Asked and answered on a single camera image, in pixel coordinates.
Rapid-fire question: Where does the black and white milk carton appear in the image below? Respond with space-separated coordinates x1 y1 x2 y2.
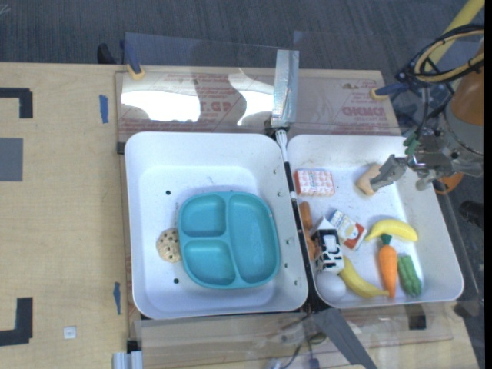
310 216 346 276

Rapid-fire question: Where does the green toy asparagus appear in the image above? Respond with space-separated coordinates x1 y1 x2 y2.
396 254 423 298

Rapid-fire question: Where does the orange carrot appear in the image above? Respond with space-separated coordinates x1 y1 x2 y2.
377 233 399 300

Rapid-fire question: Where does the orange toy fried food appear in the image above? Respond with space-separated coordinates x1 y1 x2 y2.
298 201 318 261

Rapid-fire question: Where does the yellow banana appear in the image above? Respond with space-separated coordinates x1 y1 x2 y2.
338 254 391 300
364 218 419 244

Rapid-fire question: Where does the white plastic tray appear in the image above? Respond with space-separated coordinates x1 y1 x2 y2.
124 131 310 321
286 134 465 310

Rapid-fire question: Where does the tan toy bread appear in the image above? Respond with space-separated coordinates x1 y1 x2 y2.
355 161 386 197

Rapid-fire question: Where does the blue divided plate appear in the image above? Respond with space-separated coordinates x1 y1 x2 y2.
177 191 281 290

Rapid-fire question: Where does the white egg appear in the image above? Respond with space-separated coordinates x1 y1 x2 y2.
315 270 348 304

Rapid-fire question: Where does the orange and white packet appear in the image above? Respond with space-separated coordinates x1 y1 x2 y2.
293 168 336 198

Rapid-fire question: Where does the brown cardboard board red print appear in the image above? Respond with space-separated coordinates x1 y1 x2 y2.
115 66 455 346

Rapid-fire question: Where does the white yellow red small carton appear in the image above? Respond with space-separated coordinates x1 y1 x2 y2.
327 208 368 251

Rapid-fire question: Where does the tan chocolate chip biscuit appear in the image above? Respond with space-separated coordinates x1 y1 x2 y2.
155 227 182 264

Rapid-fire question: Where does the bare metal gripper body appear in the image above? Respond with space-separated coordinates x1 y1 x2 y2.
406 128 484 181

